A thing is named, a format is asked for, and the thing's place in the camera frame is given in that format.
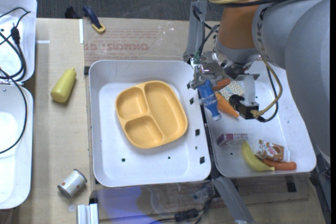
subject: white tray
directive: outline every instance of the white tray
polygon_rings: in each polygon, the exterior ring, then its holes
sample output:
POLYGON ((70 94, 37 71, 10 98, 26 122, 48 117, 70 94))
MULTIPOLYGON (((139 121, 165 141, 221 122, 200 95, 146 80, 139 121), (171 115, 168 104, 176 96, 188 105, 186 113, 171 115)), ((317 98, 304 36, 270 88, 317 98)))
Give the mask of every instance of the white tray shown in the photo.
POLYGON ((198 94, 187 88, 192 79, 192 67, 182 61, 101 60, 91 66, 93 170, 99 183, 122 187, 195 182, 208 177, 211 162, 198 94), (188 129, 174 142, 141 149, 124 135, 114 101, 122 90, 150 80, 164 81, 173 88, 186 113, 188 129))
MULTIPOLYGON (((279 99, 277 116, 267 123, 256 120, 245 120, 241 116, 232 118, 224 113, 222 118, 215 122, 209 110, 205 109, 209 132, 215 156, 216 167, 221 174, 230 178, 269 176, 279 174, 296 174, 310 172, 315 168, 316 155, 314 153, 305 123, 291 96, 286 71, 272 66, 283 87, 282 97, 279 99), (259 139, 285 146, 290 151, 290 160, 297 163, 296 170, 256 172, 244 161, 241 145, 218 146, 216 139, 223 133, 247 133, 248 143, 254 145, 259 139)), ((259 110, 266 108, 273 100, 274 94, 268 79, 266 66, 262 61, 255 61, 248 70, 250 74, 260 74, 255 81, 256 102, 259 110)), ((274 85, 279 93, 275 79, 274 85)), ((269 118, 275 110, 272 107, 263 117, 269 118)))
MULTIPOLYGON (((0 155, 0 209, 9 209, 23 203, 30 192, 33 147, 33 97, 21 88, 28 104, 26 130, 20 142, 0 155)), ((11 146, 23 128, 25 105, 19 90, 12 85, 0 84, 0 150, 11 146)))
MULTIPOLYGON (((1 0, 0 15, 6 14, 16 7, 30 11, 20 19, 25 12, 17 9, 0 18, 0 31, 6 37, 11 34, 13 23, 18 24, 20 46, 26 59, 27 72, 22 81, 29 79, 35 70, 35 31, 36 31, 36 0, 1 0)), ((0 45, 0 65, 8 74, 13 74, 20 67, 20 60, 13 49, 6 43, 0 45)), ((0 155, 0 209, 14 208, 22 204, 29 195, 33 154, 33 97, 21 87, 27 99, 27 124, 19 143, 0 155)), ((25 116, 23 97, 18 88, 6 85, 0 80, 0 151, 11 146, 21 134, 25 116)))

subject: wooden table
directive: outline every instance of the wooden table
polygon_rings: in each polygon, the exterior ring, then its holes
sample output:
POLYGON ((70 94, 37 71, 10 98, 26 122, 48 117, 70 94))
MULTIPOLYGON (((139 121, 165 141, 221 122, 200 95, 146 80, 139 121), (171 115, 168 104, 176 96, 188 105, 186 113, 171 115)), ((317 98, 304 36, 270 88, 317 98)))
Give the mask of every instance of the wooden table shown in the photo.
MULTIPOLYGON (((184 27, 186 32, 188 22, 184 22, 184 27)), ((25 83, 34 98, 32 185, 27 200, 12 210, 13 223, 76 223, 76 206, 89 203, 94 185, 80 20, 38 18, 36 39, 35 73, 25 83), (66 104, 54 102, 50 91, 63 72, 72 67, 77 78, 69 101, 66 104), (88 182, 73 199, 67 199, 57 185, 74 168, 80 170, 88 182)), ((267 200, 267 194, 254 198, 248 195, 248 189, 243 199, 257 223, 324 223, 315 188, 308 180, 301 182, 308 193, 304 199, 258 203, 256 199, 267 200)), ((119 219, 113 223, 129 222, 119 219)), ((211 210, 201 223, 234 221, 227 208, 219 208, 211 210)))

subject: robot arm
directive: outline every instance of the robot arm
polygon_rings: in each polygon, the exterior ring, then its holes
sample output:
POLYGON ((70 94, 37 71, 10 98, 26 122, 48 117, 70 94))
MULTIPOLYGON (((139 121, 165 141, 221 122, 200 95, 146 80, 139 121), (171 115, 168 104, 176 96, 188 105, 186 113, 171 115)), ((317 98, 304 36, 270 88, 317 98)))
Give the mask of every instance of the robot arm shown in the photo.
MULTIPOLYGON (((330 0, 208 1, 224 6, 223 14, 214 49, 194 65, 189 85, 196 89, 209 74, 213 84, 224 77, 244 80, 259 56, 285 69, 310 137, 330 162, 330 0)), ((244 101, 236 100, 233 107, 240 105, 244 101)), ((256 109, 239 112, 251 119, 256 109)))

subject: carrot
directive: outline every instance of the carrot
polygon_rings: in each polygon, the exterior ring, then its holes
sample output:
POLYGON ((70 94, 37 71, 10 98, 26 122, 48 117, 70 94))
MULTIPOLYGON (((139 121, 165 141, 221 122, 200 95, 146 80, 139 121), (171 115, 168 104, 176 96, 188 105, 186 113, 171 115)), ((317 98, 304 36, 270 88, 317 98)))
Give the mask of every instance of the carrot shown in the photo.
POLYGON ((229 104, 228 101, 226 101, 226 99, 218 92, 215 93, 216 97, 217 97, 217 108, 220 109, 221 111, 237 118, 239 117, 239 114, 237 113, 237 111, 234 110, 234 108, 229 104))
POLYGON ((212 90, 213 91, 218 91, 221 88, 224 88, 224 87, 228 86, 230 84, 230 82, 231 82, 231 79, 229 79, 229 78, 219 80, 219 81, 217 81, 217 85, 212 87, 212 90))
POLYGON ((296 163, 295 162, 274 162, 270 159, 263 159, 262 162, 270 167, 274 167, 275 170, 295 170, 296 163))

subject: banana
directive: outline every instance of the banana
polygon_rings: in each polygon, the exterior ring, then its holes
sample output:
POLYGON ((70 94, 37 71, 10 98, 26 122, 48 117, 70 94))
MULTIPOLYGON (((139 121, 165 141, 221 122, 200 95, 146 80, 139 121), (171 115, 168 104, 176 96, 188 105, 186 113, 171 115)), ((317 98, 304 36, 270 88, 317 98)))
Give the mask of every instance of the banana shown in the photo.
POLYGON ((254 170, 263 172, 263 171, 274 171, 274 167, 267 166, 261 160, 259 160, 252 152, 250 145, 245 141, 242 144, 241 152, 246 163, 254 170))

